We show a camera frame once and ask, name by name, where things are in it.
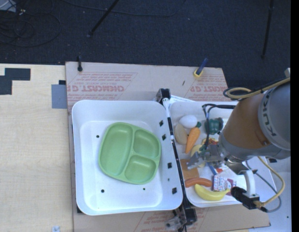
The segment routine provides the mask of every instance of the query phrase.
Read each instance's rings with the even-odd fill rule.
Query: black metal bar
[[[112,11],[112,9],[116,6],[116,4],[119,2],[119,0],[115,0],[110,8],[104,13],[104,15],[101,17],[101,19],[97,22],[97,24],[93,27],[91,31],[88,32],[87,37],[91,37],[97,27],[102,23],[102,21],[107,17],[107,15]]]
[[[268,16],[268,19],[267,19],[265,40],[264,40],[263,51],[262,51],[262,55],[261,55],[262,58],[265,57],[265,52],[266,52],[266,48],[267,48],[267,42],[268,42],[269,33],[270,33],[270,26],[271,26],[271,14],[272,14],[273,10],[274,10],[274,0],[270,0],[269,16]]]

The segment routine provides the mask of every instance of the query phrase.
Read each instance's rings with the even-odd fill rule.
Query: toy banana
[[[229,189],[226,189],[224,191],[209,191],[208,189],[206,189],[205,187],[196,184],[194,186],[194,189],[197,193],[198,196],[200,196],[202,199],[204,200],[208,200],[208,201],[219,201],[222,200],[223,197],[230,192]]]

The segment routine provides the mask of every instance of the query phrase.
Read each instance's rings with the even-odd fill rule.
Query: black fabric
[[[13,0],[0,11],[0,63],[66,61],[222,68],[229,87],[254,88],[290,68],[291,0]]]

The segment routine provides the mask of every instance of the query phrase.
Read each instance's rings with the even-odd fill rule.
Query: toy carrot
[[[186,149],[185,149],[185,153],[188,154],[190,152],[190,150],[193,148],[194,144],[197,142],[201,131],[200,131],[200,127],[201,127],[201,122],[198,122],[197,125],[192,128],[189,132],[188,138],[187,138],[187,144],[186,144]]]

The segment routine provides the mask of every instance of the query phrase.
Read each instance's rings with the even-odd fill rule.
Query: white egg
[[[185,128],[191,129],[197,125],[198,119],[194,115],[185,115],[180,118],[178,123]]]

